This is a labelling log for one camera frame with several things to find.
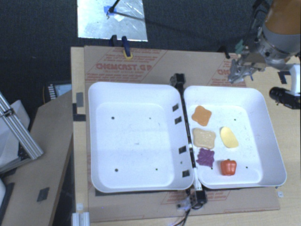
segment toy food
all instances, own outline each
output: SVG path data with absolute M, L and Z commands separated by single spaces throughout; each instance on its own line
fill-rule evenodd
M 236 161 L 234 160 L 224 160 L 221 162 L 221 170 L 222 174 L 225 176 L 232 176 L 235 174 L 236 171 Z
M 214 162 L 214 151 L 201 148 L 196 162 L 202 166 L 212 167 Z
M 226 147 L 238 147 L 238 141 L 229 127 L 223 127 L 221 129 L 221 138 Z
M 202 106 L 197 106 L 194 114 L 192 115 L 192 119 L 196 121 L 201 126 L 206 126 L 209 122 L 209 119 L 211 117 L 211 111 L 206 110 Z
M 195 128 L 193 133 L 193 144 L 198 147 L 204 147 L 207 149 L 214 148 L 215 133 L 209 130 L 202 130 Z

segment white tray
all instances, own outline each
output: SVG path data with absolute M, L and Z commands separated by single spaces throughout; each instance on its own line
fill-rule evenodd
M 216 133 L 213 167 L 197 164 L 200 182 L 212 189 L 257 186 L 279 186 L 286 171 L 278 148 L 263 95 L 251 88 L 190 86 L 184 92 L 188 121 L 192 130 L 201 128 Z M 200 126 L 191 116 L 201 105 L 212 112 L 207 126 Z M 220 129 L 229 127 L 239 146 L 226 148 Z M 199 148 L 193 146 L 197 158 Z M 221 174 L 220 163 L 237 162 L 233 176 Z
M 179 92 L 168 85 L 98 82 L 88 92 L 91 177 L 105 193 L 183 190 L 194 177 L 212 189 L 278 186 L 286 172 L 260 92 L 247 88 L 191 86 L 184 92 L 190 133 L 216 133 L 212 169 L 193 174 Z M 206 127 L 191 119 L 196 106 L 212 112 Z M 226 148 L 220 128 L 227 126 L 239 146 Z M 199 148 L 193 146 L 195 158 Z M 234 176 L 223 176 L 220 162 L 235 160 Z
M 96 189 L 112 193 L 190 187 L 192 165 L 175 88 L 98 82 L 88 96 Z M 183 147 L 186 151 L 179 153 Z

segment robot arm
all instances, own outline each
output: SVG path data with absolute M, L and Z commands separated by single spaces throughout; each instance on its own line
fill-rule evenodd
M 231 83 L 241 82 L 246 76 L 251 76 L 252 79 L 253 73 L 264 71 L 266 66 L 288 71 L 295 84 L 292 84 L 291 91 L 285 93 L 295 97 L 295 102 L 291 106 L 283 104 L 300 109 L 300 65 L 289 65 L 286 62 L 292 56 L 300 56 L 301 0 L 273 0 L 270 8 L 264 0 L 257 0 L 253 6 L 253 15 L 262 11 L 260 5 L 268 10 L 265 21 L 255 40 L 246 44 L 248 34 L 246 35 L 240 52 L 241 57 L 232 61 L 228 79 Z M 270 93 L 274 99 L 275 94 L 277 93 L 273 91 Z

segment metal sheet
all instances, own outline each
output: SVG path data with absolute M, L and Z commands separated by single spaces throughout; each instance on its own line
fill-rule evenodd
M 116 0 L 78 0 L 78 37 L 147 41 L 142 0 L 120 0 L 116 12 L 108 18 L 105 7 Z

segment black floor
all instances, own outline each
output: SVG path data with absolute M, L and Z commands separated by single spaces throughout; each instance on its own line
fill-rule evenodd
M 192 51 L 225 45 L 234 52 L 254 2 L 143 0 L 149 41 L 130 45 Z M 77 0 L 0 0 L 0 91 L 10 103 L 20 99 L 33 118 L 43 103 L 43 86 L 71 79 L 70 47 L 84 45 L 107 46 L 108 41 L 77 37 Z M 70 202 L 70 180 L 67 176 L 61 202 Z M 68 217 L 69 212 L 61 212 Z

